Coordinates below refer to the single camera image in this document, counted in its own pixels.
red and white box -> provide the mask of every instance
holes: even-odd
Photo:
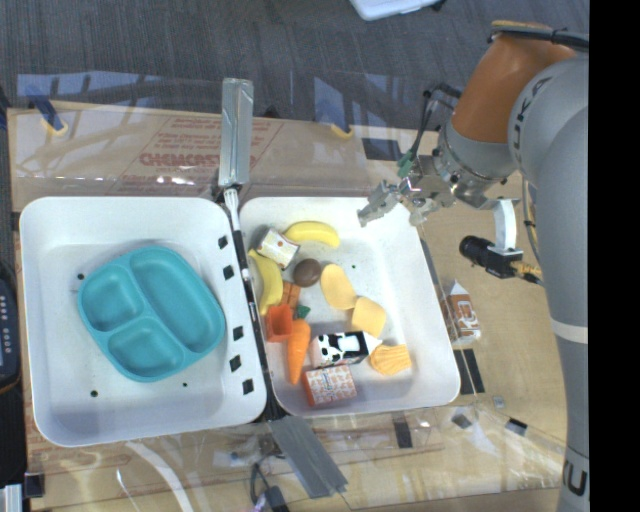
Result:
[[[311,406],[357,396],[348,365],[309,370],[302,376],[302,385]]]

dark gray floor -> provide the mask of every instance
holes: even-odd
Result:
[[[446,0],[367,22],[349,0],[5,0],[0,86],[16,107],[36,83],[57,99],[219,112],[232,76],[254,82],[257,115],[417,128],[422,91],[464,88],[498,19],[584,33],[590,4]],[[8,158],[0,131],[0,258],[11,265]],[[19,411],[16,401],[0,397],[0,411]],[[4,455],[19,434],[0,419]]]

clear plastic sheet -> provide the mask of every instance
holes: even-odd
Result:
[[[122,85],[127,90],[123,98],[135,85],[135,80]],[[145,80],[150,89],[159,85],[160,79]],[[208,156],[215,156],[219,143],[218,114],[197,110],[214,112],[217,104],[193,105],[189,112],[182,105],[180,111],[147,108],[166,108],[169,100],[162,105],[138,101],[131,108],[124,99],[121,105],[90,103],[86,94],[81,99],[54,101],[68,126],[61,135],[43,127],[42,116],[32,109],[10,112],[14,211],[49,195],[211,196],[216,161]],[[415,131],[375,123],[352,130],[353,135],[344,138],[322,122],[256,118],[251,184],[242,190],[242,200],[261,195],[366,196],[380,179],[395,179],[394,160],[368,157],[363,141],[397,141],[403,152]],[[432,133],[425,134],[421,152],[428,153],[434,140]],[[469,284],[474,300],[478,297],[478,315],[486,328],[481,339],[487,348],[481,363],[497,365],[501,360],[491,362],[489,349],[503,343],[503,336],[522,337],[523,351],[535,342],[528,327],[545,313],[544,296],[536,290],[527,312],[511,312],[506,322],[504,308],[494,312],[488,303],[505,290],[495,282],[478,284],[483,283],[476,277],[479,271],[473,274],[468,265],[448,259],[459,241],[456,230],[479,235],[489,230],[490,235],[491,219],[466,216],[468,224],[462,228],[458,219],[465,214],[456,212],[452,224],[428,221],[419,233],[429,246],[430,263],[435,263],[432,275],[459,278]],[[441,231],[451,240],[440,243]],[[19,256],[17,237],[16,249]],[[442,293],[440,283],[435,285]],[[528,286],[516,283],[501,300],[508,302]],[[523,322],[514,334],[512,326]],[[550,333],[547,338],[540,350],[554,350]],[[259,495],[267,484],[278,486],[294,510],[366,510],[560,485],[562,422],[545,423],[532,415],[529,424],[526,400],[513,399],[508,384],[499,379],[487,378],[486,390],[475,386],[442,407],[309,419],[348,480],[344,492],[319,500],[305,494],[267,423],[62,448],[38,432],[29,383],[29,362],[23,357],[28,473],[44,481],[42,495],[31,499],[33,510],[250,511],[252,489]]]

teal plate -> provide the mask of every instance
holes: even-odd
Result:
[[[154,382],[195,363],[222,340],[213,293],[177,252],[148,246],[99,267],[78,292],[82,321],[123,375]]]

toy banana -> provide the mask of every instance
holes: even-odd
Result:
[[[258,310],[265,316],[269,306],[280,304],[283,293],[282,274],[278,264],[270,258],[259,255],[255,249],[249,249],[249,256],[253,258],[262,277],[262,295]]]
[[[295,243],[315,240],[331,247],[338,247],[340,245],[338,232],[324,222],[310,220],[296,222],[289,226],[282,234],[285,238]]]

